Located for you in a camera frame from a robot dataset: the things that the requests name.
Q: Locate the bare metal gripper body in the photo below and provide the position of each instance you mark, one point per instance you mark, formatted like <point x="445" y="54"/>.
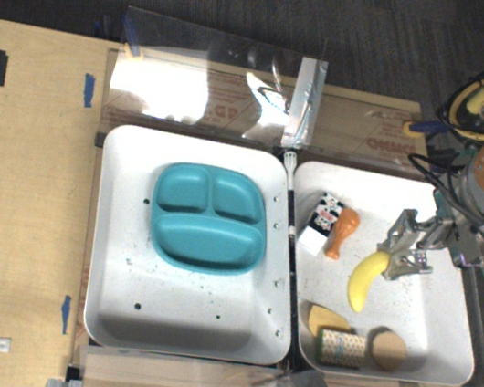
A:
<point x="457" y="237"/>

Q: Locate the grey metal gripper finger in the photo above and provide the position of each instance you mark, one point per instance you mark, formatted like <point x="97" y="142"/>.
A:
<point x="410" y="263"/>
<point x="403" y="228"/>

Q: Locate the yellow banana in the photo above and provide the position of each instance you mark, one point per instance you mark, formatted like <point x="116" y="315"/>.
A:
<point x="360" y="283"/>

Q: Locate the white plastic tray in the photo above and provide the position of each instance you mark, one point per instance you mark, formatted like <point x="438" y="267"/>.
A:
<point x="176" y="306"/>
<point x="416" y="311"/>

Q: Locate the orange toy chicken drumstick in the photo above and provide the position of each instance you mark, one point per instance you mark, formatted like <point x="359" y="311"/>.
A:
<point x="343" y="226"/>

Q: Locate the white cow print carton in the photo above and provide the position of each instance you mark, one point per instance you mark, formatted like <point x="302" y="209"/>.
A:
<point x="321" y="222"/>

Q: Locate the brown round biscuit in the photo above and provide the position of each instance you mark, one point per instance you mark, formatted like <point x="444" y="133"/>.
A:
<point x="388" y="350"/>

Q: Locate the yellow cheese wedge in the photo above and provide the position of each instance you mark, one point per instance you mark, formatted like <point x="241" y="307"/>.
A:
<point x="324" y="317"/>

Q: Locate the small patterned can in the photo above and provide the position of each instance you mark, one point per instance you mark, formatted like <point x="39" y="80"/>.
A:
<point x="340" y="349"/>

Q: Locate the blue divided plate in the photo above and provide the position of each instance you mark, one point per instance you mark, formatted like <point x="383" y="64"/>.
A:
<point x="205" y="242"/>

